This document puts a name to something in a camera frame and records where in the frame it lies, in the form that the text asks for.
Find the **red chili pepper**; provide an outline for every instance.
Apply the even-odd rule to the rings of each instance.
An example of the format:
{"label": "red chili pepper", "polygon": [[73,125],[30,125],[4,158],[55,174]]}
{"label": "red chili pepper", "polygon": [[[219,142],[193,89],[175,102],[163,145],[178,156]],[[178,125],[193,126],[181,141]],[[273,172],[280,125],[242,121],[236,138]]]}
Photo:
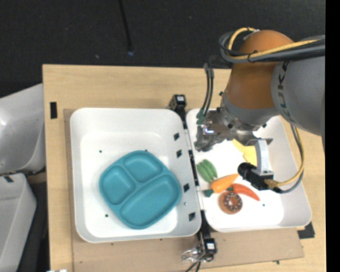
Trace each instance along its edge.
{"label": "red chili pepper", "polygon": [[259,196],[250,188],[242,184],[232,184],[227,190],[230,192],[241,193],[254,198],[256,201],[259,201]]}

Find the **brown round toy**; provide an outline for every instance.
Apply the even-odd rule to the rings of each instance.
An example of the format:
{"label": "brown round toy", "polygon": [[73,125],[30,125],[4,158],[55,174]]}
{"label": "brown round toy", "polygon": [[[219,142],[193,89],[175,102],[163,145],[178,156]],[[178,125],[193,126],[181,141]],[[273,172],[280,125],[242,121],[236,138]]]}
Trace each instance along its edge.
{"label": "brown round toy", "polygon": [[219,197],[219,205],[222,211],[232,215],[241,210],[243,201],[240,196],[234,192],[222,193]]}

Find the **orange carrot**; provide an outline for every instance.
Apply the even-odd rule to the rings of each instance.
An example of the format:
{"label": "orange carrot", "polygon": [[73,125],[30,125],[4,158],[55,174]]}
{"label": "orange carrot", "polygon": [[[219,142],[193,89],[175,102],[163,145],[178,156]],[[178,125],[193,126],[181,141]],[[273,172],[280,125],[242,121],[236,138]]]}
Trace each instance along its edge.
{"label": "orange carrot", "polygon": [[211,183],[211,189],[215,193],[221,193],[225,191],[227,188],[229,188],[233,184],[233,182],[237,179],[237,177],[238,173],[220,177]]}
{"label": "orange carrot", "polygon": [[233,191],[234,193],[241,193],[254,198],[256,201],[259,201],[259,196],[250,188],[242,184],[232,184],[229,188],[229,191]]}

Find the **blue plate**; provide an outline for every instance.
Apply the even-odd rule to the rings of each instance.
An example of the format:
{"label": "blue plate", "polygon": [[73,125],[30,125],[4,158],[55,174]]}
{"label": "blue plate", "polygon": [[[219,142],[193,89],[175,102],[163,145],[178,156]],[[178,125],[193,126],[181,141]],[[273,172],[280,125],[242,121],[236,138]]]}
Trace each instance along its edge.
{"label": "blue plate", "polygon": [[147,151],[131,152],[110,165],[101,175],[99,188],[108,206],[134,229],[153,225],[181,198],[174,174]]}

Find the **wooden table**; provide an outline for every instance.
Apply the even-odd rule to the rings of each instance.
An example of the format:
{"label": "wooden table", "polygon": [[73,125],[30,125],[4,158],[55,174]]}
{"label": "wooden table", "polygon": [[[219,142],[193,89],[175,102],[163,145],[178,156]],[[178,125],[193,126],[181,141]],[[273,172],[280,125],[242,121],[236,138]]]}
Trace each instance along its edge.
{"label": "wooden table", "polygon": [[[50,268],[53,270],[68,269],[77,272],[74,267],[86,264],[85,260],[76,259],[80,257],[74,251],[73,226],[71,224],[71,206],[69,198],[69,184],[67,176],[66,144],[65,144],[65,123],[63,112],[65,109],[78,109],[82,107],[120,107],[120,108],[165,108],[174,94],[185,94],[188,101],[188,109],[199,108],[205,95],[206,82],[202,69],[176,69],[164,67],[120,67],[120,66],[70,66],[70,65],[44,65],[44,103],[45,103],[45,135],[46,135],[46,169],[48,181],[48,213],[49,213],[49,245],[50,245]],[[229,70],[215,70],[214,94],[218,94],[225,89],[229,78]],[[212,108],[219,105],[220,97],[215,96],[212,101]],[[293,142],[291,132],[286,127],[290,138],[291,147],[294,150],[296,161],[299,163],[296,144]],[[268,251],[262,257],[252,257],[254,249],[248,245],[247,249],[233,251],[231,271],[326,271],[326,224],[325,224],[325,155],[320,137],[306,132],[301,132],[304,143],[306,168],[303,179],[306,194],[309,198],[312,209],[312,223],[316,232],[314,239],[301,240],[305,257],[299,251],[287,249],[287,243],[279,242],[274,247],[275,251]],[[283,235],[295,241],[295,229],[283,229]],[[269,233],[273,239],[277,238],[278,232],[255,233],[259,250],[266,247],[268,242],[264,239]],[[225,238],[216,235],[219,241],[225,245]],[[169,254],[172,244],[177,240],[165,243]],[[153,242],[143,242],[142,249]],[[136,255],[136,250],[128,249],[126,243],[122,243],[122,250],[130,251]],[[159,246],[158,254],[156,249],[147,253],[144,257],[156,261],[164,261],[159,257],[164,257],[166,249]],[[291,259],[281,261],[278,265],[271,261],[273,257],[280,259]],[[176,260],[169,256],[169,267],[179,267]],[[213,266],[222,266],[226,263],[227,256],[218,257],[214,260]],[[88,267],[93,267],[93,271],[106,271],[100,269],[101,265],[106,265],[103,257],[91,259]],[[129,265],[123,263],[123,267],[117,266],[118,271],[126,271]],[[188,265],[182,265],[178,270],[186,270]],[[202,265],[202,271],[229,271],[229,267],[215,267]]]}

